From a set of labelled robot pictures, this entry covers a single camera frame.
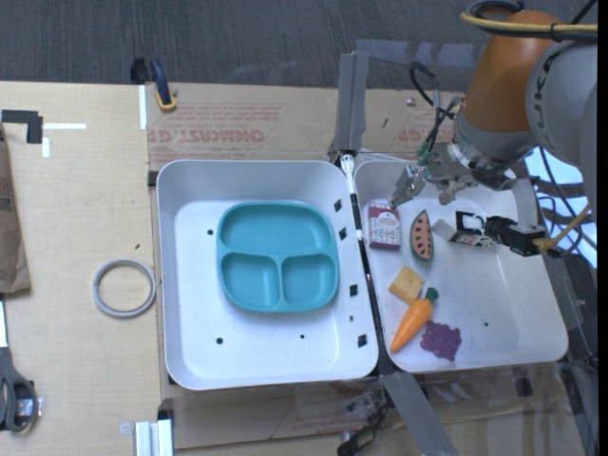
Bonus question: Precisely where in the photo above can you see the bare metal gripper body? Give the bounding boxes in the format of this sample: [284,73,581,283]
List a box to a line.
[424,141,518,191]

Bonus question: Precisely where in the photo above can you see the red patterned carton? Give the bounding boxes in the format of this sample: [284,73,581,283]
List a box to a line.
[367,199,402,252]

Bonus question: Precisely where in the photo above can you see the white and black patterned packet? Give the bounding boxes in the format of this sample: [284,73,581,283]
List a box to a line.
[431,210,496,250]

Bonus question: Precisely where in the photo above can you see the watermelon slice toy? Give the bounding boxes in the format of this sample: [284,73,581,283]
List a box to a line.
[409,209,435,262]

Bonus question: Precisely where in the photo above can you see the yellow cracker toy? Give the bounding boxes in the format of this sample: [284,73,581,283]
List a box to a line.
[388,264,427,305]

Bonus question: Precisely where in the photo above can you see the white plastic tray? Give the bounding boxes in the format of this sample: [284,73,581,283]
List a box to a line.
[155,159,380,392]
[353,156,570,375]

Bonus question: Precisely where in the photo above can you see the orange carrot toy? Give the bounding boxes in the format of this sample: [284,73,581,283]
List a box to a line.
[389,286,440,354]

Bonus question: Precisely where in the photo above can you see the teal divided plate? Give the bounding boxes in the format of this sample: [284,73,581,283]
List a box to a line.
[216,200,341,315]

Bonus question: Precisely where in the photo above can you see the purple grapes toy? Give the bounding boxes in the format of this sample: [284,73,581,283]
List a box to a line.
[419,319,463,363]

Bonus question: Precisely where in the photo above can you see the brown cardboard board red print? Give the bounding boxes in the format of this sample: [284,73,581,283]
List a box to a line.
[144,81,574,451]

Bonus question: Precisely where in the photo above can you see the brown paper bag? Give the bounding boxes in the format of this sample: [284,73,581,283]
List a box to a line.
[0,122,32,295]

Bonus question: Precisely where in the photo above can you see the black cylinder on white bracket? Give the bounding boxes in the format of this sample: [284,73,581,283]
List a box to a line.
[483,177,548,258]

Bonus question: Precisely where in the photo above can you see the black block with thin wires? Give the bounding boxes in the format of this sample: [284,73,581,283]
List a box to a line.
[336,426,379,456]

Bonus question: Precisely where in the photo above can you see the white tape ring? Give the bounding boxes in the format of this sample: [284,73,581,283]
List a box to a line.
[91,257,158,319]

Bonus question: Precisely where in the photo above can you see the grey handled scissors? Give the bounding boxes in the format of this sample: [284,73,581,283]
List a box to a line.
[0,343,40,434]

